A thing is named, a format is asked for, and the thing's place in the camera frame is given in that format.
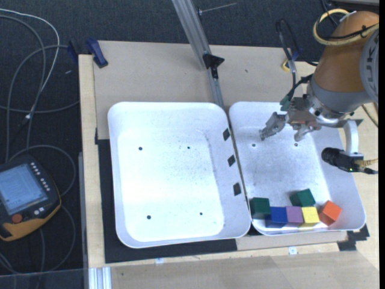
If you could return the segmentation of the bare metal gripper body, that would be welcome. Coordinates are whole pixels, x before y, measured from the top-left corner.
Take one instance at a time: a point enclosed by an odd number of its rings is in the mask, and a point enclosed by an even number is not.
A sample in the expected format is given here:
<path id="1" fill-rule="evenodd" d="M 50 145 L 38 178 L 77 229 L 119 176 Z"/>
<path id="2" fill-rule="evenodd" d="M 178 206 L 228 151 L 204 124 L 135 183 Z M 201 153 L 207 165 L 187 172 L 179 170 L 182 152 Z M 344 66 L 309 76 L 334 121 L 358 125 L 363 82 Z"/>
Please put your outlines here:
<path id="1" fill-rule="evenodd" d="M 321 126 L 337 127 L 346 113 L 332 110 L 316 97 L 294 97 L 286 105 L 286 122 L 292 126 L 306 125 L 315 128 Z"/>

